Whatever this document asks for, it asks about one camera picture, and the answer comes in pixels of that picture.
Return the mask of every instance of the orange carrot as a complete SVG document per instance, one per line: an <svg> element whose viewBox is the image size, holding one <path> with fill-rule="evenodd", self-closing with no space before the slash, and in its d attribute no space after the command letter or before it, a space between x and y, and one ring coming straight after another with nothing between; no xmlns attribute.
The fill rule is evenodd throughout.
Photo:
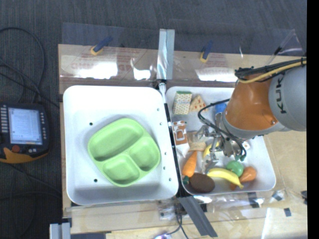
<svg viewBox="0 0 319 239"><path fill-rule="evenodd" d="M197 162L197 151L194 151L192 155L186 161L183 167L183 170L181 172L182 175L192 177L195 172L196 162Z"/></svg>
<svg viewBox="0 0 319 239"><path fill-rule="evenodd" d="M252 166L247 166L244 168L243 174L239 177L239 181L240 181L240 183L253 181L253 180L255 180L256 175L257 175L256 169L253 168ZM235 190L236 185L231 183L230 189Z"/></svg>

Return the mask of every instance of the small box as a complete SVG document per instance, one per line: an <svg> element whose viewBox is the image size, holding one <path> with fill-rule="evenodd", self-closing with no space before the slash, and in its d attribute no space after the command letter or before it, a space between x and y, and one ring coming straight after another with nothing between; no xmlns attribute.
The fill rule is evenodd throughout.
<svg viewBox="0 0 319 239"><path fill-rule="evenodd" d="M197 95L193 101L190 103L189 111L190 112L199 112L202 108L206 107L206 103L201 98L200 95Z"/></svg>
<svg viewBox="0 0 319 239"><path fill-rule="evenodd" d="M188 114L192 93L189 91L177 91L175 94L173 113L176 115Z"/></svg>

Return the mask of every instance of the blue object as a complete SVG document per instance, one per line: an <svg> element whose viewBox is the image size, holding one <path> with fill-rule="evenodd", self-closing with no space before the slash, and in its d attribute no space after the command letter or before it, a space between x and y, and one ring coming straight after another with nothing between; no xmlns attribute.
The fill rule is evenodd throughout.
<svg viewBox="0 0 319 239"><path fill-rule="evenodd" d="M113 38L111 36L106 37L105 39L103 39L102 41L100 41L94 48L94 52L98 52L99 50L101 50L104 46L108 45L110 41L112 41Z"/></svg>
<svg viewBox="0 0 319 239"><path fill-rule="evenodd" d="M225 103L218 104L215 106L215 114L222 113L226 109L227 105Z"/></svg>
<svg viewBox="0 0 319 239"><path fill-rule="evenodd" d="M202 48L201 52L204 52L202 55L202 59L207 59L208 54L210 53L212 46L213 46L213 41L210 40L208 42L208 44L206 45L206 47Z"/></svg>

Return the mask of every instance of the controller screen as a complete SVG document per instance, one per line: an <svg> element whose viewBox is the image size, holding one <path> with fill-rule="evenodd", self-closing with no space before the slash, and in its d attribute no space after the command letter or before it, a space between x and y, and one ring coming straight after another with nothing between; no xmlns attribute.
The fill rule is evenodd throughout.
<svg viewBox="0 0 319 239"><path fill-rule="evenodd" d="M8 108L11 144L42 145L39 111Z"/></svg>

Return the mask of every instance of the tape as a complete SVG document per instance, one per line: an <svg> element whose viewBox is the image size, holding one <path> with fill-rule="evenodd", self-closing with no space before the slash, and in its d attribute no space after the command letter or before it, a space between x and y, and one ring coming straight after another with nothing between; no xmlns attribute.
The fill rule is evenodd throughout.
<svg viewBox="0 0 319 239"><path fill-rule="evenodd" d="M277 201L280 201L282 200L283 198L278 194L278 192L275 192L273 195L272 195L273 198L275 198Z"/></svg>
<svg viewBox="0 0 319 239"><path fill-rule="evenodd" d="M157 79L173 79L175 30L160 29Z"/></svg>
<svg viewBox="0 0 319 239"><path fill-rule="evenodd" d="M257 201L257 194L256 192L248 192L248 200L249 204L251 205L252 208L259 208L259 203Z"/></svg>
<svg viewBox="0 0 319 239"><path fill-rule="evenodd" d="M284 208L284 211L285 211L286 217L290 217L291 216L291 211L290 211L289 208Z"/></svg>
<svg viewBox="0 0 319 239"><path fill-rule="evenodd" d="M307 205L307 190L301 191L301 195L304 199L304 204Z"/></svg>

